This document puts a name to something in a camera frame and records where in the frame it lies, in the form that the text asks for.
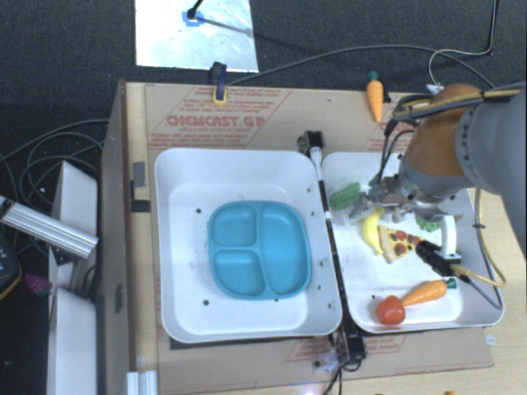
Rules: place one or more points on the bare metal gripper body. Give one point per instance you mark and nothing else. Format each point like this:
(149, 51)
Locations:
(395, 196)

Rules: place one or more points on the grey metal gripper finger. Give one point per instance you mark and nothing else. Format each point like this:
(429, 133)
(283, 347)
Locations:
(360, 211)
(374, 199)

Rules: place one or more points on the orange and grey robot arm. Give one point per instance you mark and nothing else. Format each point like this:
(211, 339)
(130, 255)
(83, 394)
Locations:
(473, 146)

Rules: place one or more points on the yellow banana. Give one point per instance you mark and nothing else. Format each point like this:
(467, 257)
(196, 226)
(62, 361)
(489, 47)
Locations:
(370, 230)

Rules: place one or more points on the green pea pods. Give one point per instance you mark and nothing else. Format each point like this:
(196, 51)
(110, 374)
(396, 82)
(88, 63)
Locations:
(343, 196)

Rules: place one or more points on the thin black and white rod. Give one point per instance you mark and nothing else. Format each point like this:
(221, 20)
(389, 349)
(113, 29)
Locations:
(329, 224)

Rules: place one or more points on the green broccoli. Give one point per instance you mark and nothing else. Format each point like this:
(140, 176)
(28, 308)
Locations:
(426, 223)

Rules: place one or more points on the pizza slice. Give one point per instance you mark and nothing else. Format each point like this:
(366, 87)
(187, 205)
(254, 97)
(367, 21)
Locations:
(397, 243)

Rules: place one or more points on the orange carrot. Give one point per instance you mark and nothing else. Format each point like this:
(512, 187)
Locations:
(375, 97)
(426, 292)

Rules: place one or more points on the red pepper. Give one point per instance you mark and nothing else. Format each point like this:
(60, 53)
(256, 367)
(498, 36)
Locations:
(390, 311)

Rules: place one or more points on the blue divided plate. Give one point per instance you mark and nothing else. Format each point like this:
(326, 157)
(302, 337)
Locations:
(259, 249)

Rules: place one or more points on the white plastic tray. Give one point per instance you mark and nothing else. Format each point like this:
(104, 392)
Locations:
(428, 319)
(247, 175)

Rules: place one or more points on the brown cardboard board red print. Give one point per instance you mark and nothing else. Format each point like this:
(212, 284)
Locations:
(247, 117)

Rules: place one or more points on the red strawberry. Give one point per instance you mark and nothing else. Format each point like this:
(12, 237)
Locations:
(36, 284)

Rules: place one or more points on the black cylinder on white bracket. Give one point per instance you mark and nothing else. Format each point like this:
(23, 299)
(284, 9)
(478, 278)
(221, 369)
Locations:
(448, 237)

